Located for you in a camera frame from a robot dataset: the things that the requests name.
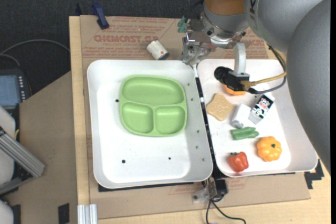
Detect white can with orange dot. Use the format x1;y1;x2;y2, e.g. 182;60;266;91
145;39;170;61

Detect orange round toy food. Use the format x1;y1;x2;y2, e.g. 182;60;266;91
225;84;247;97

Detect white plastic tray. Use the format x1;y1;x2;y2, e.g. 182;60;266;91
86;59;214;189
196;58;319;178

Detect brown cardboard board red print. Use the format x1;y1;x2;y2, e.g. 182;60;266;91
80;15;312;220

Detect black cylinder on white bracket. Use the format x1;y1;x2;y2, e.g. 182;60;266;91
213;42;251;92

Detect plain white can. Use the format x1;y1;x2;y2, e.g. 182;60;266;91
231;103;251;129

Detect green beans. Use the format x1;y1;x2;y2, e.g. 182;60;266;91
230;126;260;142

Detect red bell pepper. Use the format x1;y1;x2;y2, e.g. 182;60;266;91
227;151;249;174

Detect black block with thin wires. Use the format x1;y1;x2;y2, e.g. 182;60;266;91
214;178;228;196

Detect thin black and white rod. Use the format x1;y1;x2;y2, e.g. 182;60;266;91
192;63;217;179

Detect green divided plate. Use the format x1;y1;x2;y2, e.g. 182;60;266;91
119;74;188;137

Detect yellow orange pumpkin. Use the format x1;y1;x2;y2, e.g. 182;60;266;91
256;136;283;163

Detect tan toast slice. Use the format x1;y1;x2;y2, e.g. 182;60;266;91
206;92;234;122

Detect white carton with cow print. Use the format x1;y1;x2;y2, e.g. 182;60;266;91
247;94;276;125

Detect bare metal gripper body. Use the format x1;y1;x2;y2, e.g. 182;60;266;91
183;17;247;50

